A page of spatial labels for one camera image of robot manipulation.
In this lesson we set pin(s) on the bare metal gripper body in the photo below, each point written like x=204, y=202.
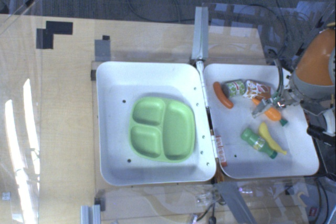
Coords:
x=287, y=99

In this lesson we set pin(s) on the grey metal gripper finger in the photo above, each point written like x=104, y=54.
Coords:
x=258, y=111
x=266, y=101

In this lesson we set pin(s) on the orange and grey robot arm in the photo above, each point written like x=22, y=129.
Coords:
x=313, y=65

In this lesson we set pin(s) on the orange carrot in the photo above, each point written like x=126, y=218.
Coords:
x=273, y=113

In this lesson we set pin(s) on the white and orange packet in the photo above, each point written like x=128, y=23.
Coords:
x=256, y=89

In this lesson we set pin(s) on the yellow banana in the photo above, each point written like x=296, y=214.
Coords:
x=264, y=131

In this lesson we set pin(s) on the green plastic bottle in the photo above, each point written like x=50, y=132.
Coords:
x=256, y=141

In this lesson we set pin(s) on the green and red can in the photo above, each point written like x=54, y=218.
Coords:
x=234, y=88

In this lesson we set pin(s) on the orange sausage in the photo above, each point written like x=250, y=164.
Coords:
x=221, y=95

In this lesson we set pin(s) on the thin black and white rod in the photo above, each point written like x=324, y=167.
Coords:
x=207, y=102

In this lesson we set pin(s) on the white plastic tray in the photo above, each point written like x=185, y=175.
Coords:
x=294, y=154
x=115, y=123

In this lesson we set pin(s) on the green divided plate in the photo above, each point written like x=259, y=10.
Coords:
x=178, y=128

